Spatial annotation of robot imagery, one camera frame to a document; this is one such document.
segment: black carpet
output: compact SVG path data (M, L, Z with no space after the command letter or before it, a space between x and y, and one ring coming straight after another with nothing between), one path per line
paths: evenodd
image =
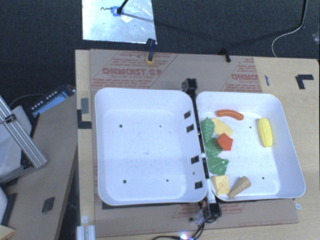
M159 52L273 57L271 44L300 25L304 0L152 0ZM278 57L319 58L320 0L305 28L279 39ZM76 49L143 50L82 39L82 0L0 0L0 95L15 98L75 85ZM36 98L21 100L26 109Z

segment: toy ice cream cone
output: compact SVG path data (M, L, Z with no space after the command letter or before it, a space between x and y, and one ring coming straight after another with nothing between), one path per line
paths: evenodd
M250 180L243 176L241 179L237 182L237 184L231 189L229 192L229 197L233 198L235 195L239 194L241 191L249 188L251 186Z

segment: electronic device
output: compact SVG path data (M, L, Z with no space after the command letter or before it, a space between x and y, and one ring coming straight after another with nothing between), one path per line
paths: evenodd
M34 102L27 110L26 115L28 116L31 123L33 123L38 116L55 105L65 101L68 97L74 95L76 89L70 85L62 85L42 96L36 102Z

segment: red sausage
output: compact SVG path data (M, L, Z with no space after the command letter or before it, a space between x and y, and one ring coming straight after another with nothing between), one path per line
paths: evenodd
M235 118L237 120L243 120L244 119L244 115L236 112L234 110L230 110L230 109L222 109L222 110L218 110L216 112L216 115L218 117L232 117Z

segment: metal plate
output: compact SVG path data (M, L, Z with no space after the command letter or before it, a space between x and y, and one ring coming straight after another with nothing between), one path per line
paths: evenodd
M156 39L151 0L129 0L121 15L112 14L125 0L82 0L83 39L144 44Z

